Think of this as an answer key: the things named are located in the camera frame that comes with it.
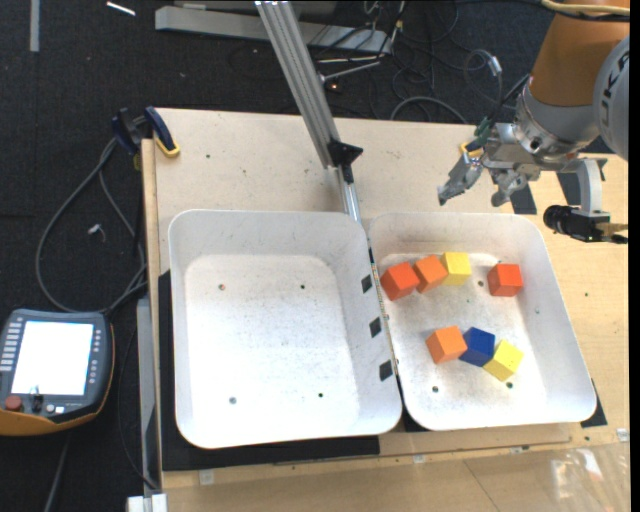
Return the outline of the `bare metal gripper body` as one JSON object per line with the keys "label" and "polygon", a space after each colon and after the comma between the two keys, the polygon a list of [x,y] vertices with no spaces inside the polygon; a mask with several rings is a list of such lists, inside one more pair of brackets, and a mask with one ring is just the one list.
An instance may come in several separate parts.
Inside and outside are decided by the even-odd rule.
{"label": "bare metal gripper body", "polygon": [[527,183],[543,171],[560,171],[576,149],[534,122],[497,123],[485,145],[483,166],[495,183]]}

